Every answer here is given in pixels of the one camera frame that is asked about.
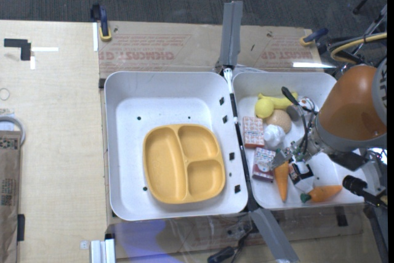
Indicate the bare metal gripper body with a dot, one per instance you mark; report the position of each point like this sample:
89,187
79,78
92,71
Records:
307,146

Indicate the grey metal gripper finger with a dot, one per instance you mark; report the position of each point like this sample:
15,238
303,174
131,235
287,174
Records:
280,158

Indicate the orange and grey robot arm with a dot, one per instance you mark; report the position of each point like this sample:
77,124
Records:
351,107

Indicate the red and white carton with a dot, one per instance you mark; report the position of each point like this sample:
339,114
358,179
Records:
262,164

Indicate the orange carrot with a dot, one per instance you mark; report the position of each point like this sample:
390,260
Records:
324,193
282,181

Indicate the grey can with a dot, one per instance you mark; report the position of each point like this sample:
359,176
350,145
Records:
294,113

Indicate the orange and white carton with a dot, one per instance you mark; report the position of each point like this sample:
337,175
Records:
253,132

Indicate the tan round bread roll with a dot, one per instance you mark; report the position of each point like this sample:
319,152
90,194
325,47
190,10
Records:
280,120

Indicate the white can with red dots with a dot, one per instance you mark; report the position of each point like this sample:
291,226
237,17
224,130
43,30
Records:
307,103

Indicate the yellow banana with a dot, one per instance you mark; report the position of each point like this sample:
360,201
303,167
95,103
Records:
281,101

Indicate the yellow lemon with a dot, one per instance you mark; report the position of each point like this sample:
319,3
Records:
263,108

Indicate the white plastic tray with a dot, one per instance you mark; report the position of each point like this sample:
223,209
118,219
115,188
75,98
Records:
320,83
129,138

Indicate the yellow divided plate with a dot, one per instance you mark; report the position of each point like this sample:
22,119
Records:
184,163

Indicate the brown cardboard board red print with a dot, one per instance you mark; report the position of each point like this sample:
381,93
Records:
172,49

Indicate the white tape roll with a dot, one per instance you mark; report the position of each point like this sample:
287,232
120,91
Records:
21,129

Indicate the brown paper bag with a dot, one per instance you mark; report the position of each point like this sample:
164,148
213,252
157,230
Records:
9,194

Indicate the black cylinder on white bracket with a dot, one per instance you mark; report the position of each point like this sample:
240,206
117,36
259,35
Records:
354,184

